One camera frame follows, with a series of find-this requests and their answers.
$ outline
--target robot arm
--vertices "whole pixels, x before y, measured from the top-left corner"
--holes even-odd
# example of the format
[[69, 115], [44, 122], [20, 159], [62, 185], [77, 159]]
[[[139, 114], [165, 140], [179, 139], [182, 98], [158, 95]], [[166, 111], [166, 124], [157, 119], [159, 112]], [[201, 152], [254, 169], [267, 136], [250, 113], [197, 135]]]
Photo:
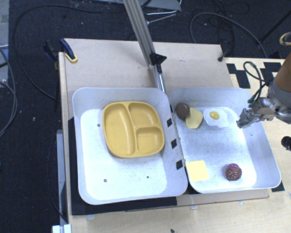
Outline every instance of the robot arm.
[[270, 121], [274, 117], [291, 124], [291, 52], [269, 85], [266, 98], [259, 98], [249, 108], [242, 110], [237, 121], [239, 128], [249, 127], [254, 122]]

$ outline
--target egg yolk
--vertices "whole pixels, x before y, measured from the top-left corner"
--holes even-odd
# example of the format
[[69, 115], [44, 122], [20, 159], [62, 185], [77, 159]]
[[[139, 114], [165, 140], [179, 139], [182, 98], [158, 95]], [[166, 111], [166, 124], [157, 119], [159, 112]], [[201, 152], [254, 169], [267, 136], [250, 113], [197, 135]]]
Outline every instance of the egg yolk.
[[214, 120], [218, 120], [219, 119], [219, 114], [216, 112], [216, 111], [211, 111], [210, 113], [209, 113], [209, 115], [210, 115], [210, 117], [212, 118], [212, 119], [214, 119]]

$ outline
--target potato slice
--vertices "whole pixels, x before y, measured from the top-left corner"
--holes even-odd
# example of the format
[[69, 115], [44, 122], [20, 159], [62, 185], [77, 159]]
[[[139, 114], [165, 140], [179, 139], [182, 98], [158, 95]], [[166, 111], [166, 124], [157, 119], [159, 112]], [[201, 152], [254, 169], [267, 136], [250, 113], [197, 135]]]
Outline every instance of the potato slice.
[[197, 129], [203, 121], [203, 113], [195, 108], [190, 107], [190, 113], [185, 118], [185, 124], [190, 129]]

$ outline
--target blue clamp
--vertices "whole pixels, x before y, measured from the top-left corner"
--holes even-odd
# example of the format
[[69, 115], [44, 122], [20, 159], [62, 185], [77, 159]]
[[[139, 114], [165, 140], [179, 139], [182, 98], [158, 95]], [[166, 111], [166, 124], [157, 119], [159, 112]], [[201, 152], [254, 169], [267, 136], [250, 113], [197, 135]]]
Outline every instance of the blue clamp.
[[67, 59], [71, 62], [71, 63], [76, 63], [78, 61], [77, 56], [73, 53], [71, 47], [69, 46], [69, 44], [64, 40], [64, 39], [60, 39], [60, 43], [64, 48], [65, 51], [65, 56], [67, 57]]

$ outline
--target brown round toy food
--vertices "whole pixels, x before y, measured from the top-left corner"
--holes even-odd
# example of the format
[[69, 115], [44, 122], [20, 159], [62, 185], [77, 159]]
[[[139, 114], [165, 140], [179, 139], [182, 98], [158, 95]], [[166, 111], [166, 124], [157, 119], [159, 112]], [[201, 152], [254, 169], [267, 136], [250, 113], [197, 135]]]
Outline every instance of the brown round toy food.
[[239, 180], [240, 177], [242, 176], [242, 174], [243, 174], [243, 172], [242, 172], [241, 168], [235, 163], [229, 164], [225, 170], [226, 178], [229, 181]]
[[179, 118], [185, 119], [190, 113], [190, 107], [186, 103], [178, 103], [176, 106], [176, 114]]

